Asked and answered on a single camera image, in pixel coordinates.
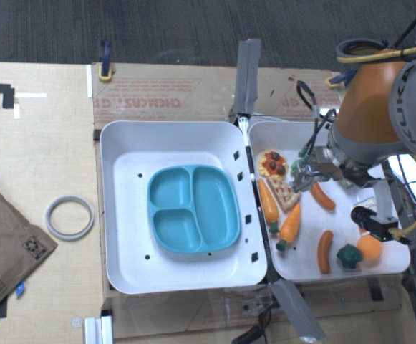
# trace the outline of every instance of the black connector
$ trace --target black connector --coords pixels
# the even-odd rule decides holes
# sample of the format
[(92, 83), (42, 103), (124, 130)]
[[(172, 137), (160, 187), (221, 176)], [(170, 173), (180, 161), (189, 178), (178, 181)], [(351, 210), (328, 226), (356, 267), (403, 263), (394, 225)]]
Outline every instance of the black connector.
[(351, 219), (360, 228), (366, 229), (370, 234), (381, 242), (392, 241), (394, 237), (389, 233), (389, 229), (397, 228), (398, 221), (391, 221), (390, 223), (379, 223), (372, 217), (377, 214), (370, 209), (363, 206), (356, 206), (351, 211)]

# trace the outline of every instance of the orange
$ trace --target orange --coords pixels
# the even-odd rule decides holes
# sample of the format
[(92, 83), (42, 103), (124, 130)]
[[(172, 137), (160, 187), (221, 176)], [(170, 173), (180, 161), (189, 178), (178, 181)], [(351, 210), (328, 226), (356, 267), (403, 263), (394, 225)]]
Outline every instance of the orange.
[(357, 249), (364, 260), (376, 259), (381, 254), (381, 242), (370, 234), (365, 234), (357, 241)]

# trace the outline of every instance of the blue divided plate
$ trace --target blue divided plate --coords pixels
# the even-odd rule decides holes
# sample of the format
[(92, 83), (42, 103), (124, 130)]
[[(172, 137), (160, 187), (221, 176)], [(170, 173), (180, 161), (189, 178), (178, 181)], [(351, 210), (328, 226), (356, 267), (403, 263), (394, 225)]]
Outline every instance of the blue divided plate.
[(176, 166), (149, 181), (147, 204), (158, 243), (181, 254), (226, 249), (238, 238), (240, 218), (235, 191), (221, 169)]

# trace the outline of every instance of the toy pizza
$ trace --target toy pizza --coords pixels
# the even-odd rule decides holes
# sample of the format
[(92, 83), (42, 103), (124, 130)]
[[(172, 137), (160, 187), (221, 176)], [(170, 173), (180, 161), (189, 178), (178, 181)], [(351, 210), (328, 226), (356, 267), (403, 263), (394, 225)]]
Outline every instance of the toy pizza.
[(288, 169), (287, 160), (274, 150), (263, 152), (258, 158), (258, 174), (265, 178), (284, 180)]
[(284, 213), (291, 210), (298, 203), (300, 193), (294, 193), (287, 182), (275, 178), (267, 178), (266, 182)]

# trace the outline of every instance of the white ring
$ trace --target white ring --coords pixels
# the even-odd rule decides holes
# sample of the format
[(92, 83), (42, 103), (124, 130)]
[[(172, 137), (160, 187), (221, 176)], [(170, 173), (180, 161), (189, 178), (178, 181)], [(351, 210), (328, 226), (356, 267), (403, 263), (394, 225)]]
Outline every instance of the white ring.
[[(65, 203), (67, 201), (74, 201), (83, 205), (90, 214), (90, 220), (88, 222), (88, 225), (78, 233), (74, 233), (74, 234), (60, 233), (52, 226), (52, 222), (50, 221), (50, 216), (52, 215), (53, 210), (61, 203)], [(45, 212), (45, 224), (47, 225), (47, 228), (49, 229), (50, 233), (53, 234), (55, 237), (59, 239), (63, 239), (65, 241), (75, 241), (76, 239), (83, 237), (93, 227), (94, 221), (95, 221), (95, 212), (93, 211), (93, 208), (90, 205), (90, 203), (84, 198), (81, 198), (80, 196), (75, 196), (75, 195), (61, 196), (58, 199), (53, 200), (53, 202), (49, 205), (49, 207), (47, 208), (47, 211)]]

